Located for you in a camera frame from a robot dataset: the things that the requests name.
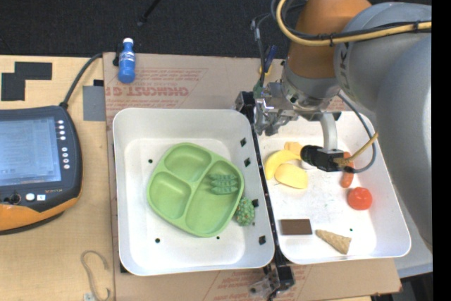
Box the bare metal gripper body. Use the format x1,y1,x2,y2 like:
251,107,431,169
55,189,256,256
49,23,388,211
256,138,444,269
254,80,342,122

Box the small yellow toy piece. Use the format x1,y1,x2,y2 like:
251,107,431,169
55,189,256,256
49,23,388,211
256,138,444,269
283,141,304,158

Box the yellow banana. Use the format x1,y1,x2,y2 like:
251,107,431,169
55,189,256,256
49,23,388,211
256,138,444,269
264,149,303,181

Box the pale yellow oval slice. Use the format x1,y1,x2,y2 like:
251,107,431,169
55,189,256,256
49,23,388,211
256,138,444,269
274,163,309,190

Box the brown cardboard board red print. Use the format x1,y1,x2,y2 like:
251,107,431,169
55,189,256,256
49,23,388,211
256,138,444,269
101,51,403,301

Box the green pea pods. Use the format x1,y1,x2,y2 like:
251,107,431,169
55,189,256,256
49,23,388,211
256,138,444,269
207,173,240,195

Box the thin black rod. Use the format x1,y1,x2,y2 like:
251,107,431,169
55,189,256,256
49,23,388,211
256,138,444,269
246,105,287,280

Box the green broccoli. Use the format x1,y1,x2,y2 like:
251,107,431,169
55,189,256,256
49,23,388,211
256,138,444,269
233,196,257,227

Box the orange sausage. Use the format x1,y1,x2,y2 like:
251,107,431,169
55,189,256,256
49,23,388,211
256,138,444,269
340,151,355,189

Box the white plastic tray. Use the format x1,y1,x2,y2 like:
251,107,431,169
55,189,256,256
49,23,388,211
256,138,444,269
112,107,276,277
256,110,412,266

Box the brown rectangular biscuit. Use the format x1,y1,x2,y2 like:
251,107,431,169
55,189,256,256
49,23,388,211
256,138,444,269
279,219,314,236

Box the green divided plate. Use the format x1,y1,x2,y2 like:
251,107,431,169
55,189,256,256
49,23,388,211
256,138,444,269
146,142,246,238

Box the red tomato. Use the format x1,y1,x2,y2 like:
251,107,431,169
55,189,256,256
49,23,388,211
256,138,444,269
346,186,373,211

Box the tan wafer cone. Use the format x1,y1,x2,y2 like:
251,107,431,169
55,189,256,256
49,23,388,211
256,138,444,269
314,229,353,255

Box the blue plastic bottle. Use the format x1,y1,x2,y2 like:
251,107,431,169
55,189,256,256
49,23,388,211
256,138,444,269
117,37,137,85

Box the black block with thin wires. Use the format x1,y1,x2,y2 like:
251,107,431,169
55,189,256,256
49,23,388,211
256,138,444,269
273,263,296,294
235,90,257,114

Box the black cylinder on white bracket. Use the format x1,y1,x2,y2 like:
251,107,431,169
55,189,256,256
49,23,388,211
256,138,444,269
299,111,348,173

